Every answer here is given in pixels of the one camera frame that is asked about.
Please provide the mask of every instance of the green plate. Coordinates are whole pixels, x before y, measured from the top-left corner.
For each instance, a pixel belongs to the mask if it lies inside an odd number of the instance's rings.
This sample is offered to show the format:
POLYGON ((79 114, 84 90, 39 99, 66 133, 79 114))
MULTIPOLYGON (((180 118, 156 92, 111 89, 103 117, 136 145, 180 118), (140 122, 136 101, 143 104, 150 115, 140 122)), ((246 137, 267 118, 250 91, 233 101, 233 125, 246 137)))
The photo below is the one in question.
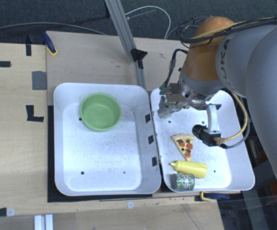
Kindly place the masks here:
POLYGON ((116 99, 104 93, 95 93, 86 97, 80 107, 85 125, 93 131, 107 131, 120 121, 121 108, 116 99))

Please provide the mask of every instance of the pizza slice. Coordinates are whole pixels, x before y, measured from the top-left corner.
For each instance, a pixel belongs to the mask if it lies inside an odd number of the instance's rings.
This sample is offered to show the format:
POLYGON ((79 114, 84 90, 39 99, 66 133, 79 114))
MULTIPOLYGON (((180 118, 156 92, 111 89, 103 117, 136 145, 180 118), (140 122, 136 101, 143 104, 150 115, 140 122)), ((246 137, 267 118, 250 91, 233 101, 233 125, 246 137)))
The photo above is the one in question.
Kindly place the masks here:
POLYGON ((172 136, 172 140, 187 161, 191 161, 194 136, 191 134, 180 134, 172 136))

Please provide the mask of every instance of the white cable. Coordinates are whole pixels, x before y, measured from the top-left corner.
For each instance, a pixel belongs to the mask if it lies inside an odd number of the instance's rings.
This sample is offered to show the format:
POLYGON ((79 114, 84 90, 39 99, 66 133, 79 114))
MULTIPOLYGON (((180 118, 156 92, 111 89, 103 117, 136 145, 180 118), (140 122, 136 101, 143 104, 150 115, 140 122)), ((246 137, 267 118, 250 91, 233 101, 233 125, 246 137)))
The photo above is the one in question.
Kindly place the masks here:
POLYGON ((169 16, 169 14, 164 9, 161 9, 159 7, 156 7, 156 6, 144 6, 144 7, 140 7, 140 8, 134 9, 134 10, 128 12, 128 13, 125 13, 125 16, 127 16, 127 15, 129 15, 129 14, 135 12, 135 11, 138 11, 138 10, 141 10, 141 9, 145 9, 145 8, 156 8, 156 9, 159 9, 159 10, 163 11, 167 15, 167 17, 169 19, 169 24, 168 24, 168 29, 167 29, 165 37, 164 37, 164 39, 166 39, 167 38, 167 34, 168 34, 168 32, 169 32, 169 30, 171 28, 171 18, 169 16))

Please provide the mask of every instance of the tray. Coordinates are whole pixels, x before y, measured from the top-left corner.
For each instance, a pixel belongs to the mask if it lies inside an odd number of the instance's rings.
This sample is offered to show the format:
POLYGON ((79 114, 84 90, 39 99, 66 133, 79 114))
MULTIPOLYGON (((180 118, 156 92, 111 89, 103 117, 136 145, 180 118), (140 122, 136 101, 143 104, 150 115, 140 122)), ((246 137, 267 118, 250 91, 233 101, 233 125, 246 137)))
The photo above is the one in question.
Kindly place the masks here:
MULTIPOLYGON (((175 112, 169 118, 159 118, 160 95, 159 89, 152 91, 150 96, 156 139, 162 164, 163 179, 166 185, 171 186, 171 175, 176 173, 171 162, 184 160, 171 139, 171 136, 182 133, 192 133, 196 124, 208 125, 206 111, 197 111, 194 108, 175 112)), ((235 111, 233 99, 224 91, 219 91, 211 99, 213 104, 222 104, 218 110, 218 125, 222 137, 229 137, 240 130, 240 124, 235 111)), ((232 145, 242 137, 227 142, 232 145)), ((193 191, 245 191, 254 186, 254 172, 244 143, 232 149, 208 147, 201 140, 195 138, 192 151, 192 161, 203 162, 208 166, 207 175, 203 179, 195 180, 193 191)))
POLYGON ((55 183, 68 196, 152 194, 161 173, 148 93, 136 85, 63 83, 54 91, 55 183), (106 93, 120 104, 105 132, 80 120, 81 101, 106 93))

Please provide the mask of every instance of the yellow bottle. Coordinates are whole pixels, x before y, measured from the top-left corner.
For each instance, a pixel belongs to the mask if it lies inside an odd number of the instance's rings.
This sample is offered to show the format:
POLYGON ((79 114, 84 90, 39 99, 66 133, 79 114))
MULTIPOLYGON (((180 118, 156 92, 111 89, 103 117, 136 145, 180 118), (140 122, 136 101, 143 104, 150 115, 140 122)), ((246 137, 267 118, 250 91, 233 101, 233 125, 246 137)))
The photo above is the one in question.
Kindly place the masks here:
POLYGON ((183 160, 177 160, 175 163, 171 163, 171 166, 173 166, 177 172, 192 174, 196 178, 205 178, 208 169, 205 163, 183 160))

